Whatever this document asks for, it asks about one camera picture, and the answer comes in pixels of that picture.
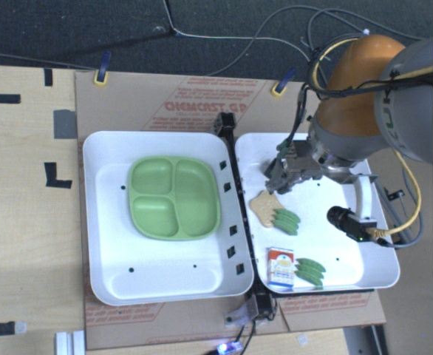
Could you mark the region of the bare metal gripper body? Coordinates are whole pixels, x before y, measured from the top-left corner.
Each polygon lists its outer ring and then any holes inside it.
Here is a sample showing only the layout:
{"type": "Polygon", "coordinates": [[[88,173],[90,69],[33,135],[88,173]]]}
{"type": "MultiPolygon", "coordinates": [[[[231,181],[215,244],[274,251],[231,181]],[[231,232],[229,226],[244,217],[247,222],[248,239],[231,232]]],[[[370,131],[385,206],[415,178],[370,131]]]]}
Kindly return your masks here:
{"type": "Polygon", "coordinates": [[[288,184],[327,177],[337,183],[349,183],[357,160],[347,160],[329,150],[315,135],[293,141],[282,161],[282,180],[288,184]]]}

